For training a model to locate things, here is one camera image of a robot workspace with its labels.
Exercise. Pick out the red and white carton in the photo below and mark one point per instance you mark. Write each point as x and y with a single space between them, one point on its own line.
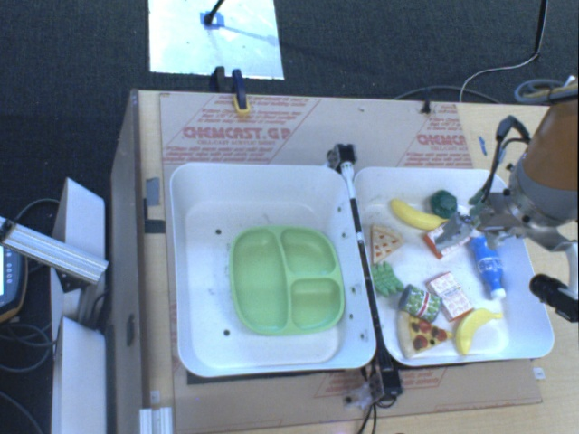
450 296
441 249

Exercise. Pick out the small pizza slice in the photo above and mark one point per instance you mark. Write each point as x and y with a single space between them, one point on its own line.
383 244

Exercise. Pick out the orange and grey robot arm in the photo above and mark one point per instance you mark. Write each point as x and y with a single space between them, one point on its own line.
549 152

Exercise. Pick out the brown cardboard board red print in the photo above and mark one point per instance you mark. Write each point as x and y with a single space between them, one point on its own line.
271 129

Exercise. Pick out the large pepperoni pizza slice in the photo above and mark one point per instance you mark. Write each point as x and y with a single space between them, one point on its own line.
418 335

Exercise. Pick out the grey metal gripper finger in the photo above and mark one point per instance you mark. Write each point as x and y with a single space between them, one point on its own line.
448 237
462 221

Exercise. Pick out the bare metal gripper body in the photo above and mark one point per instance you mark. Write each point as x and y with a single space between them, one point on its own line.
502 217

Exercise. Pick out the thin black and white rod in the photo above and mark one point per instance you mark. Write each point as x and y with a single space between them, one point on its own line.
359 238

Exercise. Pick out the dark green broccoli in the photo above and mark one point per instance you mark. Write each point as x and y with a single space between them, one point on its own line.
443 202

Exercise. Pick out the green divided plate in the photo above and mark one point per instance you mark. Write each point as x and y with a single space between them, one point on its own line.
262 283

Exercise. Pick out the blue bottle white cap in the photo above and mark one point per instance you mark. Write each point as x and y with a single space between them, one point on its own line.
486 262

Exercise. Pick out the black cylinder on white bracket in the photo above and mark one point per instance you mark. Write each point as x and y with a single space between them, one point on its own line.
554 289

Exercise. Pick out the white plastic tray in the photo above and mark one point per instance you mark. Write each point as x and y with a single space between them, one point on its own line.
203 242
520 323

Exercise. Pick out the yellow banana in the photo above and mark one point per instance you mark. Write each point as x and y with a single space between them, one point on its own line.
414 216
470 330

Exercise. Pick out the green peas can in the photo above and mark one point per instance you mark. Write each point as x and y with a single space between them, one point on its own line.
418 302

